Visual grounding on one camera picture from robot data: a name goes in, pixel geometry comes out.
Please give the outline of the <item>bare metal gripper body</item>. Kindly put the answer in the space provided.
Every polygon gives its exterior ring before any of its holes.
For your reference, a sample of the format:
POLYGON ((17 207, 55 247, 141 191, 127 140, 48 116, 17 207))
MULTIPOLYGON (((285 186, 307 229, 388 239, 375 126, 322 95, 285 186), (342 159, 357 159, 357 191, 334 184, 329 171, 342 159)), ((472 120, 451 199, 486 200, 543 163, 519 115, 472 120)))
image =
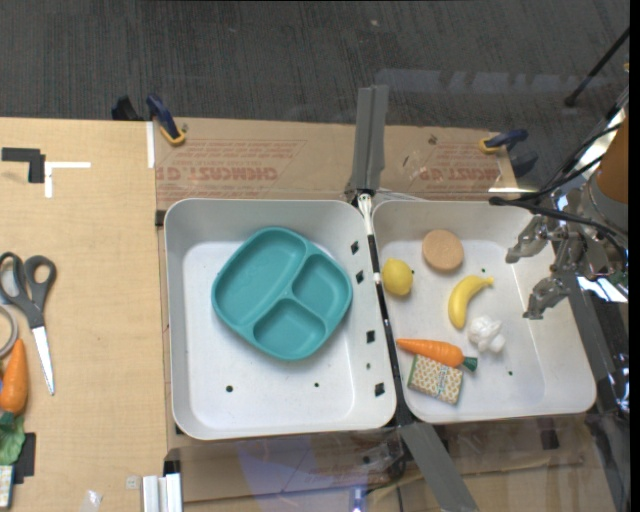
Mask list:
POLYGON ((611 199, 598 187, 559 189, 551 195, 553 206, 586 223, 558 222, 553 241, 554 276, 573 275, 578 286, 606 301, 628 299, 628 205, 611 199))

